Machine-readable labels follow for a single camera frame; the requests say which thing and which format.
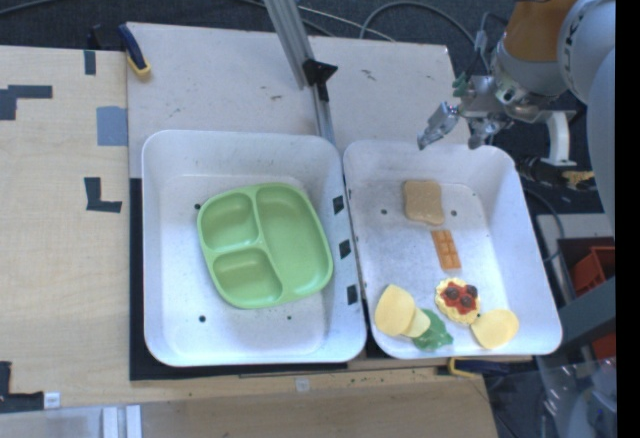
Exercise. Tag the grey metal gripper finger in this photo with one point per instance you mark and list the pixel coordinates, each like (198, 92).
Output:
(484, 131)
(440, 122)

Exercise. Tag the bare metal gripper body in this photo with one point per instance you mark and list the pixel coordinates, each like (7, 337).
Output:
(482, 98)

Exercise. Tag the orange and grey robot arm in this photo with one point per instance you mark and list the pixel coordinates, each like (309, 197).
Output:
(560, 31)

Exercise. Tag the tan bread slice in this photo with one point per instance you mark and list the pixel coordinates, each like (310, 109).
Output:
(424, 202)

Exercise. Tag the white plastic tray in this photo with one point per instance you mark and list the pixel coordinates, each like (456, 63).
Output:
(505, 236)
(180, 236)

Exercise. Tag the orange biscuit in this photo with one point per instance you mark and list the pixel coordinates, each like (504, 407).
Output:
(446, 250)

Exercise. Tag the yellow pizza with red sauce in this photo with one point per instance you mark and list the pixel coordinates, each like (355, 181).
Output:
(456, 302)

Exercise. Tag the green divided plate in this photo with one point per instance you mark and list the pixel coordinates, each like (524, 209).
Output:
(290, 236)

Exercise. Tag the large yellow crisp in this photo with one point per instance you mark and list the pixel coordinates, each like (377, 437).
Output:
(496, 328)
(392, 310)

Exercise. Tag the small yellow crisp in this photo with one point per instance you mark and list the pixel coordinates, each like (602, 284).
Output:
(421, 325)

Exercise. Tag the green lettuce leaf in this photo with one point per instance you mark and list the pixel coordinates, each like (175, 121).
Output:
(436, 335)

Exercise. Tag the black cylinder on white bracket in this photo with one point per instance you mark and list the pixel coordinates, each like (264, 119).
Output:
(559, 136)

